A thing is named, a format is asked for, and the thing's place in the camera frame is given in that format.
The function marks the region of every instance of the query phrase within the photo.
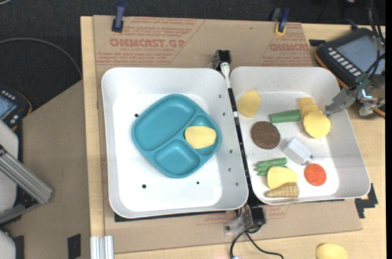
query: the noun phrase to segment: white tray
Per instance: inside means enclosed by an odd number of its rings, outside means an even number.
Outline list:
[[[346,110],[330,116],[331,132],[324,138],[310,137],[303,129],[302,121],[277,123],[281,141],[270,150],[259,148],[251,139],[251,127],[257,121],[270,121],[268,115],[299,109],[302,97],[312,97],[319,109],[340,91],[335,76],[321,67],[238,67],[230,75],[236,101],[250,90],[256,90],[262,98],[254,118],[239,113],[244,148],[254,193],[269,205],[305,201],[335,200],[365,196],[370,189],[369,176],[356,141]],[[297,137],[312,152],[313,163],[325,168],[327,179],[321,186],[312,186],[304,178],[304,166],[291,159],[287,167],[296,171],[299,180],[298,198],[268,198],[266,177],[258,176],[255,164],[261,160],[287,157],[282,149],[291,138]]]
[[[223,76],[212,69],[116,67],[102,78],[109,199],[125,218],[238,209],[248,196],[232,108]],[[135,114],[169,94],[197,103],[217,124],[222,143],[195,173],[171,178],[137,149]]]

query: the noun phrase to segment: red tomato slice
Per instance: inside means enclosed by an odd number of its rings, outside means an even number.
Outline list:
[[[325,170],[321,165],[317,163],[309,164],[305,168],[304,175],[306,180],[313,186],[320,186],[326,181]]]

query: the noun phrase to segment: tray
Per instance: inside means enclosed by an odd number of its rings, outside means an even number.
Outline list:
[[[154,103],[180,94],[217,125],[222,143],[197,171],[163,174],[137,148],[133,124]],[[223,76],[212,69],[115,67],[102,78],[109,201],[118,215],[151,216],[238,209],[248,197],[246,175]]]
[[[215,130],[215,142],[194,149],[184,137],[189,126]],[[172,178],[185,178],[196,172],[221,145],[217,125],[195,102],[171,94],[149,107],[132,126],[132,140],[155,167]]]
[[[236,101],[250,90],[256,90],[262,98],[254,118],[239,113],[252,189],[259,200],[278,205],[356,198],[369,192],[368,172],[346,110],[330,116],[331,132],[321,139],[310,137],[303,129],[302,121],[275,124],[281,140],[274,149],[259,148],[250,135],[255,122],[270,121],[269,114],[299,109],[298,101],[302,97],[312,97],[319,109],[325,112],[325,105],[329,105],[340,91],[330,71],[321,67],[238,67],[231,73],[230,81]],[[310,185],[304,178],[305,166],[287,158],[287,167],[296,171],[299,177],[300,195],[298,198],[268,198],[265,196],[269,190],[266,177],[258,176],[254,167],[261,160],[286,157],[282,149],[293,137],[311,150],[312,162],[319,163],[326,170],[326,183]]]

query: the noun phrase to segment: blue clamp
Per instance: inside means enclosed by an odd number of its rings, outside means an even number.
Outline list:
[[[285,7],[282,12],[281,20],[276,25],[275,35],[277,35],[278,37],[284,36],[284,34],[286,32],[286,23],[287,23],[287,19],[288,19],[288,12],[289,12],[288,7]]]
[[[123,16],[124,16],[124,11],[125,11],[125,6],[126,2],[125,0],[119,0],[117,2],[117,12],[116,12],[116,18],[113,20],[113,26],[111,27],[112,31],[115,32],[122,32],[123,30]]]

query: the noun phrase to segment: brown patty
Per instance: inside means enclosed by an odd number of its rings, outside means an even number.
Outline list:
[[[252,126],[251,137],[253,142],[263,149],[273,149],[281,140],[276,126],[266,121],[256,122]]]

